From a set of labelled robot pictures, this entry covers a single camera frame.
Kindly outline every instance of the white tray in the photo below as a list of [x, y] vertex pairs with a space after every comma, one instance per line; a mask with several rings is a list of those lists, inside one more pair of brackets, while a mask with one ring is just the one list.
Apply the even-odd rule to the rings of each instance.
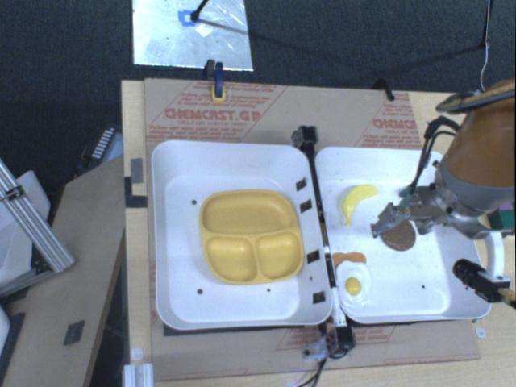
[[[296, 184], [306, 187], [297, 191]], [[290, 146], [169, 141], [152, 153], [158, 314], [179, 330], [313, 325], [331, 312], [317, 208], [305, 156]], [[269, 189], [296, 208], [305, 263], [295, 277], [258, 285], [217, 279], [204, 258], [199, 210], [210, 195], [236, 189]], [[312, 209], [300, 211], [311, 200]], [[324, 301], [314, 303], [314, 295]]]
[[[473, 241], [450, 227], [435, 227], [418, 235], [405, 252], [386, 247], [374, 239], [370, 224], [388, 202], [399, 202], [398, 193], [413, 179], [420, 152], [367, 148], [325, 148], [316, 168], [332, 253], [362, 252], [366, 264], [349, 261], [337, 269], [340, 305], [359, 323], [479, 318], [490, 304], [466, 289], [453, 275], [453, 264], [465, 258], [480, 264]], [[441, 155], [432, 153], [430, 162]], [[435, 170], [427, 168], [419, 181], [428, 185]], [[342, 200], [356, 185], [372, 184], [378, 195], [359, 203], [351, 226], [344, 226]], [[347, 294], [343, 283], [350, 276], [363, 280], [359, 297]]]

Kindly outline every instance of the robotic hand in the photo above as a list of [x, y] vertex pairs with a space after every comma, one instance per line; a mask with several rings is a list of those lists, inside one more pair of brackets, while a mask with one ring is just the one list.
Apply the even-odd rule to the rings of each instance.
[[[376, 238], [391, 231], [405, 219], [413, 221], [421, 235], [437, 224], [453, 227], [471, 239], [514, 232], [513, 227], [494, 231], [478, 220], [514, 201], [514, 80], [502, 81], [484, 93], [451, 96], [437, 106], [437, 111], [465, 113], [466, 118], [460, 127], [444, 116], [429, 123], [413, 182], [400, 193], [398, 205], [391, 202], [378, 215], [378, 222], [371, 226], [372, 235]], [[456, 133], [440, 130], [441, 126]], [[434, 182], [418, 186], [433, 143], [442, 134], [455, 138], [441, 162], [434, 163]], [[490, 258], [488, 271], [459, 260], [454, 274], [486, 301], [506, 301], [514, 306], [514, 291], [509, 293], [509, 280], [499, 273], [503, 263], [494, 268], [494, 256]]]

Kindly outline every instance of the metal plate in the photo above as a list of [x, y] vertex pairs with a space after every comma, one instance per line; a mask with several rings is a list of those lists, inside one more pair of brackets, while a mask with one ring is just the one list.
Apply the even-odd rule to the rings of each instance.
[[214, 59], [226, 70], [252, 71], [243, 0], [210, 0], [191, 23], [201, 1], [133, 0], [135, 64], [203, 68]]

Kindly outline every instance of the brown disc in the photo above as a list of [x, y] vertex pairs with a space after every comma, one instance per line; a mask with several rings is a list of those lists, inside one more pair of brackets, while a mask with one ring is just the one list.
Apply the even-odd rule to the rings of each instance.
[[380, 237], [389, 248], [396, 251], [406, 251], [414, 246], [416, 231], [410, 221], [406, 219], [393, 230], [381, 234]]

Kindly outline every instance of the blue tape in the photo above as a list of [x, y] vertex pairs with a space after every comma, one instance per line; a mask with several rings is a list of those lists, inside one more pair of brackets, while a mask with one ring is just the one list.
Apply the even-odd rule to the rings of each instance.
[[190, 15], [193, 12], [191, 10], [179, 10], [177, 12], [177, 18], [181, 22], [181, 24], [185, 27], [192, 27], [195, 26], [195, 22], [192, 22], [190, 20]]

